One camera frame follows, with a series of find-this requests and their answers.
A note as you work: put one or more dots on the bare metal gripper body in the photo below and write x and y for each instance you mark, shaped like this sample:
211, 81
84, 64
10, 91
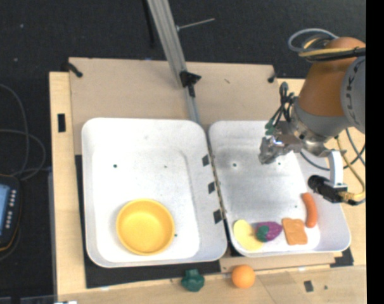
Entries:
291, 138

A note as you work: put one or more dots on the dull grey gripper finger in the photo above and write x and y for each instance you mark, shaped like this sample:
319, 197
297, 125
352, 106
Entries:
275, 153
264, 150

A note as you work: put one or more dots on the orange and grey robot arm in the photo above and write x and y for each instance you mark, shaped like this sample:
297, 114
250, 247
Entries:
325, 90

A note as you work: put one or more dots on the white plastic tray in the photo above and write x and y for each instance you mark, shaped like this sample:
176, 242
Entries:
147, 169
261, 188

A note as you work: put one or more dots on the orange toy sausage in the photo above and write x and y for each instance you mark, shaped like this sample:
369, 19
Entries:
310, 209

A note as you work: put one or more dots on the purple toy grapes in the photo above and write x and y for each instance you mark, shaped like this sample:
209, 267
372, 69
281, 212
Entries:
272, 230

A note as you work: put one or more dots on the orange toy bread slice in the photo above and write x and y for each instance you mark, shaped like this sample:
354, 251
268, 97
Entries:
294, 231

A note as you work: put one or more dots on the pale yellow oval slice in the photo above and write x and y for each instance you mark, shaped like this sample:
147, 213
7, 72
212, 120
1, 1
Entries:
244, 234

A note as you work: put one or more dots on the orange toy fruit ball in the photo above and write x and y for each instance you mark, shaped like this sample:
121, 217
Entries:
243, 276

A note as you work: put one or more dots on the yellow bowl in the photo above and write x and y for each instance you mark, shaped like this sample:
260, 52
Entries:
145, 226

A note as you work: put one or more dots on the brown cardboard board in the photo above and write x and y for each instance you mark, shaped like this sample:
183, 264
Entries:
131, 90

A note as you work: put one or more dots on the green toy broccoli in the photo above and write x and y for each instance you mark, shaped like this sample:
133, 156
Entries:
193, 280

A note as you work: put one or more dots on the black cylinder on white bracket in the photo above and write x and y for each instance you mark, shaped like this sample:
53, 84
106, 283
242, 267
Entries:
334, 188

